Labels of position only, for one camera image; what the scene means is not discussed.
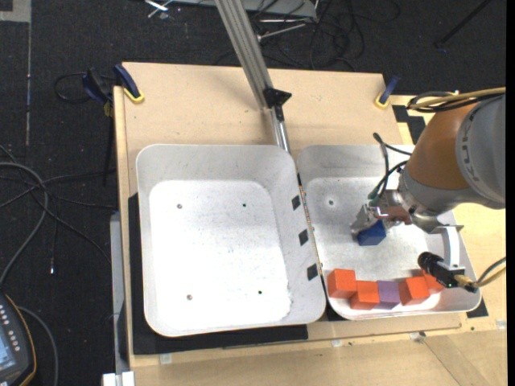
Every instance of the aluminum rod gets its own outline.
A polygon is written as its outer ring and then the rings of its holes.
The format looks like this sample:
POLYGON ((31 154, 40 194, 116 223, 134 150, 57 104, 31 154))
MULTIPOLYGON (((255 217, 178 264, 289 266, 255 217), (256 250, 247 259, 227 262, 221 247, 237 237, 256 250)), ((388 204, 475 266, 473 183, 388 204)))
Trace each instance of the aluminum rod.
POLYGON ((290 153, 284 121, 277 119, 275 108, 270 108, 265 99, 265 89, 274 86, 249 16, 241 0, 215 0, 215 3, 259 107, 263 110, 270 110, 275 142, 290 153))

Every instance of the black floor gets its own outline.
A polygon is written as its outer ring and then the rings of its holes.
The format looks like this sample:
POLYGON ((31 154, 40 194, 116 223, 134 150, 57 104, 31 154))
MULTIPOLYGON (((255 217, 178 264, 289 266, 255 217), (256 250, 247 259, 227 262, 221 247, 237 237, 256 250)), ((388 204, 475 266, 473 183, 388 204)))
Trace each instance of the black floor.
MULTIPOLYGON (((324 0, 318 26, 265 39, 263 53, 271 68, 380 72, 386 80, 400 76, 398 93, 505 86, 507 0, 492 0, 444 48, 434 45, 483 1, 324 0)), ((12 0, 0 0, 0 10, 12 10, 12 0)), ((0 21, 0 145, 44 179, 96 174, 47 185, 60 198, 89 205, 52 199, 51 211, 62 221, 47 217, 3 288, 48 323, 59 348, 61 385, 98 385, 102 373, 113 371, 111 276, 104 255, 109 256, 117 185, 113 174, 105 185, 98 174, 109 129, 101 105, 60 100, 55 79, 93 66, 109 74, 126 60, 237 64, 215 9, 175 4, 169 18, 148 19, 151 10, 143 1, 32 0, 30 26, 0 21)), ((260 23, 262 15, 251 17, 261 33, 264 25, 269 31, 283 27, 260 23)), ((81 94, 71 83, 62 89, 81 94)), ((0 152, 0 162, 7 161, 0 152)), ((26 190, 16 171, 4 169, 0 270, 41 213, 30 195, 4 205, 26 190)), ((51 345, 37 322, 27 322, 39 358, 31 384, 52 384, 51 345)))

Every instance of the orange block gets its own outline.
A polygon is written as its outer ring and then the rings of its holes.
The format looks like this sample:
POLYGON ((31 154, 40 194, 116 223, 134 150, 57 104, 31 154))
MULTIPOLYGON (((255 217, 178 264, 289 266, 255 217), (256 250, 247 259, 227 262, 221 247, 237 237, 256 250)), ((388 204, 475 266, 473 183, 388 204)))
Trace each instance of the orange block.
POLYGON ((399 283, 399 295, 404 306, 419 305, 430 297, 424 276, 407 277, 399 283))
POLYGON ((430 294, 437 294, 445 289, 444 285, 438 283, 435 276, 427 273, 424 269, 422 270, 422 275, 426 279, 427 288, 429 289, 430 294))
POLYGON ((328 295, 331 298, 348 299, 356 292, 354 270, 334 269, 328 276, 328 295))
POLYGON ((379 303, 379 287, 376 281, 358 280, 357 292, 351 297, 351 309, 371 310, 379 303))

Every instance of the black bracket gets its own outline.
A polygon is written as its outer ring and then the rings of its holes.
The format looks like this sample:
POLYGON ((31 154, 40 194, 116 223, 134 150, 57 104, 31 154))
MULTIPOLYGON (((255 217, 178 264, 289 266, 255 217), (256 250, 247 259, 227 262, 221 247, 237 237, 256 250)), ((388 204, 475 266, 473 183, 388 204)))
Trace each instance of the black bracket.
POLYGON ((291 93, 277 90, 276 88, 265 88, 263 90, 265 95, 266 104, 270 108, 275 108, 275 115, 277 120, 284 121, 284 113, 282 112, 282 105, 291 97, 291 93))

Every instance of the control screen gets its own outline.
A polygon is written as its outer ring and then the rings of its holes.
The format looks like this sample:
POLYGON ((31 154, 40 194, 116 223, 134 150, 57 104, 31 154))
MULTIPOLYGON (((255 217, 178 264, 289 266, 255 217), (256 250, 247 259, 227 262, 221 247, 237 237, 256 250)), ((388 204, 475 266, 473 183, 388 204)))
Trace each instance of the control screen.
POLYGON ((16 361, 11 354, 9 342, 6 341, 5 334, 0 329, 0 371, 10 368, 14 364, 16 361))

